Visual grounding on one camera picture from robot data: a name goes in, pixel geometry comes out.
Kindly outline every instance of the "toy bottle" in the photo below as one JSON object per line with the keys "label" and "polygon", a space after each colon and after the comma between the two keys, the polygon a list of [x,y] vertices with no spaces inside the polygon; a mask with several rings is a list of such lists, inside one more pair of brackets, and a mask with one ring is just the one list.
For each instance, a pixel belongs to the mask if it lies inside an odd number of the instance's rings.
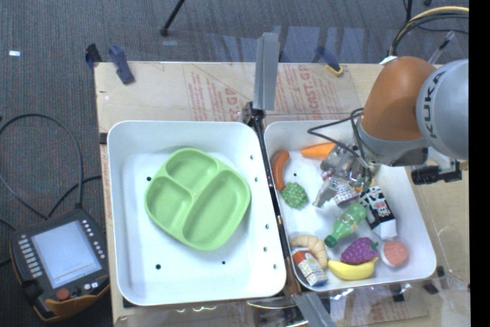
{"label": "toy bottle", "polygon": [[324,242],[327,247],[335,247],[338,240],[352,234],[359,222],[366,218],[367,213],[362,204],[351,203],[348,209],[334,223],[332,232],[325,237]]}

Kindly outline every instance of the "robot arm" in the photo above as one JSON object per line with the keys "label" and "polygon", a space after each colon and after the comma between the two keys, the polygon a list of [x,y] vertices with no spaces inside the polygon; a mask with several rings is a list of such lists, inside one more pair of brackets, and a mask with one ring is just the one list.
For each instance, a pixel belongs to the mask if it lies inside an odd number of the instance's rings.
{"label": "robot arm", "polygon": [[469,157],[468,66],[464,59],[436,68],[418,57],[386,63],[357,122],[364,160],[413,166],[416,184],[460,179],[457,160]]}

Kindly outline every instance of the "green divided plate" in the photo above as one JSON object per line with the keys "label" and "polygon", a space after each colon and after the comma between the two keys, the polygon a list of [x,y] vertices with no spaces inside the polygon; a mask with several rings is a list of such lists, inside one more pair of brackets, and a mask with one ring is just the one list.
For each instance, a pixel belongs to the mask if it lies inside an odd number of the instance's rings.
{"label": "green divided plate", "polygon": [[145,192],[148,216],[197,250],[224,245],[250,203],[250,186],[219,159],[187,147],[172,153]]}

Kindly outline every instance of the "white tray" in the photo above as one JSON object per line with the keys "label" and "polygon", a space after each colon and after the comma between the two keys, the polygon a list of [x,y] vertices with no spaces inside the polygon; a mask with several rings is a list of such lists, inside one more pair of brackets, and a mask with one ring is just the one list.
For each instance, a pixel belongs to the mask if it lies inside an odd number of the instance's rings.
{"label": "white tray", "polygon": [[[302,210],[288,206],[280,193],[277,193],[279,207],[283,216],[286,235],[289,239],[298,234],[314,234],[324,239],[332,232],[332,226],[346,207],[330,200],[321,208],[312,205],[322,185],[320,159],[305,158],[300,150],[307,146],[327,142],[327,140],[307,133],[307,130],[326,124],[328,121],[279,121],[266,127],[264,139],[269,160],[280,150],[288,150],[290,159],[284,170],[284,182],[296,181],[306,190],[310,203]],[[342,142],[351,143],[353,132],[349,121],[317,132]],[[295,270],[296,277],[303,284],[315,291],[345,289],[356,286],[368,286],[380,283],[420,280],[432,275],[436,269],[436,255],[427,233],[426,225],[420,214],[417,200],[413,194],[405,168],[381,166],[375,177],[376,184],[381,187],[387,203],[397,220],[397,236],[394,240],[407,245],[409,256],[407,262],[400,267],[389,267],[379,259],[374,274],[365,280],[346,281],[338,278],[328,269],[328,282],[322,286],[310,286],[300,271]],[[328,258],[340,260],[341,252],[356,238],[368,236],[372,240],[383,242],[372,232],[366,220],[358,225],[356,231],[345,239],[341,239],[335,248],[327,248]]]}
{"label": "white tray", "polygon": [[[125,121],[107,139],[117,285],[138,306],[274,296],[286,268],[256,133],[243,123]],[[250,205],[230,239],[199,251],[146,214],[145,190],[177,149],[215,156],[249,183]]]}

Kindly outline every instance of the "toy banana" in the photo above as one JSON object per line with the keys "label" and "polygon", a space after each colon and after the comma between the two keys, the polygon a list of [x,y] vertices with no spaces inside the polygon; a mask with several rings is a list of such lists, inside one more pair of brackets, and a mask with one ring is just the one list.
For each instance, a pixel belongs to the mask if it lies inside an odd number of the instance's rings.
{"label": "toy banana", "polygon": [[328,268],[339,278],[347,281],[364,280],[369,278],[374,272],[374,265],[376,264],[379,257],[375,257],[372,260],[352,265],[342,263],[338,260],[329,260]]}

